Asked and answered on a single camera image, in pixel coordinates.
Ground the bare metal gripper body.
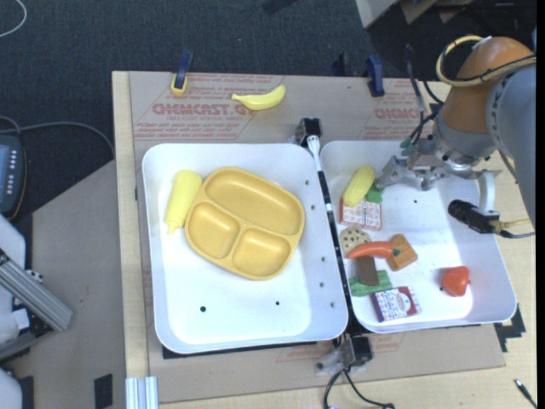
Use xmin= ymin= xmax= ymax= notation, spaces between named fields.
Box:
xmin=407 ymin=139 xmax=487 ymax=181

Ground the yellow corn with green husk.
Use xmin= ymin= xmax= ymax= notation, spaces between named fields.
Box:
xmin=341 ymin=164 xmax=386 ymax=208

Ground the red and white packet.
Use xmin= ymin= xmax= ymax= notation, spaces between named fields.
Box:
xmin=338 ymin=197 xmax=383 ymax=232

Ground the white plastic tray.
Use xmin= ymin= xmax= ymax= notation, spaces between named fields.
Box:
xmin=318 ymin=139 xmax=519 ymax=335
xmin=141 ymin=142 xmax=351 ymax=354

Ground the thin black and white rod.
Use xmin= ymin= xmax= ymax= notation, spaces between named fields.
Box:
xmin=307 ymin=135 xmax=355 ymax=337

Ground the tan chocolate chip biscuit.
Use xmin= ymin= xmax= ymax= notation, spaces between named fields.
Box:
xmin=339 ymin=226 xmax=372 ymax=259

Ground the orange carrot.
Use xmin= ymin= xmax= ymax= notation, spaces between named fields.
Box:
xmin=346 ymin=240 xmax=402 ymax=261

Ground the orange red pepper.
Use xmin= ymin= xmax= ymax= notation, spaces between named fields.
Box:
xmin=439 ymin=265 xmax=472 ymax=298

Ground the brown chocolate bar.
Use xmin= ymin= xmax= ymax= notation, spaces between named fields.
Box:
xmin=355 ymin=255 xmax=381 ymax=288

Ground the green lettuce leaf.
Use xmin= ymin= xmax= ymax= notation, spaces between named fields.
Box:
xmin=348 ymin=268 xmax=394 ymax=298

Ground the pink and white carton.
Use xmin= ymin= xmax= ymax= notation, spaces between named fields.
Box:
xmin=370 ymin=285 xmax=423 ymax=324

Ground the yellow banana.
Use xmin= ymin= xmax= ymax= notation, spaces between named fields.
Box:
xmin=231 ymin=84 xmax=288 ymax=112

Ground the yellow divided plate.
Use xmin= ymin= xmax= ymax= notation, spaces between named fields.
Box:
xmin=183 ymin=166 xmax=307 ymax=282

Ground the yellow mustard bottle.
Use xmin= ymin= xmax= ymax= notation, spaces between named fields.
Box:
xmin=163 ymin=169 xmax=204 ymax=235

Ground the brown cardboard board red print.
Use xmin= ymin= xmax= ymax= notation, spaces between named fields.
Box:
xmin=127 ymin=71 xmax=508 ymax=404

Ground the black cylinder on white bracket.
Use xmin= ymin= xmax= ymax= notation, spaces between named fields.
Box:
xmin=447 ymin=170 xmax=502 ymax=234

